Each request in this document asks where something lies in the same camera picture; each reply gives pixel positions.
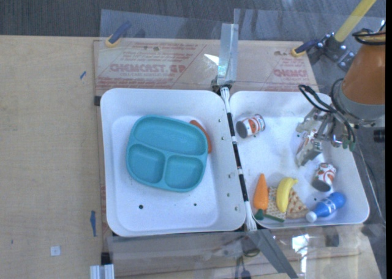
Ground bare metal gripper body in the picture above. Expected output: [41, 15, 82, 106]
[306, 108, 342, 151]

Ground white and orange can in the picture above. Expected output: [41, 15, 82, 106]
[235, 113, 266, 140]
[311, 162, 337, 193]

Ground white plastic tray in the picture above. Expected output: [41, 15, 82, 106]
[228, 90, 371, 230]
[99, 87, 247, 238]

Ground yellow banana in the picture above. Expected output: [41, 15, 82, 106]
[275, 177, 299, 214]

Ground pizza slice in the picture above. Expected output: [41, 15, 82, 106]
[285, 187, 309, 220]

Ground blue bottle white cap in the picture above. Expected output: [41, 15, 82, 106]
[305, 191, 347, 224]

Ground orange carrot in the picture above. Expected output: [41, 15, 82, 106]
[252, 173, 270, 221]

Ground tan square biscuit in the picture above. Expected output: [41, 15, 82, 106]
[265, 186, 288, 223]

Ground thin black and white rod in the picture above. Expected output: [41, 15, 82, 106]
[219, 86, 258, 233]

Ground orange toy sausage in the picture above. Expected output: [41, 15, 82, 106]
[189, 119, 213, 154]

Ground blue divided plate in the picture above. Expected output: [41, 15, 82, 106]
[125, 114, 209, 193]

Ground brown cardboard board red print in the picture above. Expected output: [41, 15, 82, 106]
[92, 39, 370, 276]

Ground black cylinder on white bracket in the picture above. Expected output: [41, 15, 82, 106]
[372, 120, 386, 143]

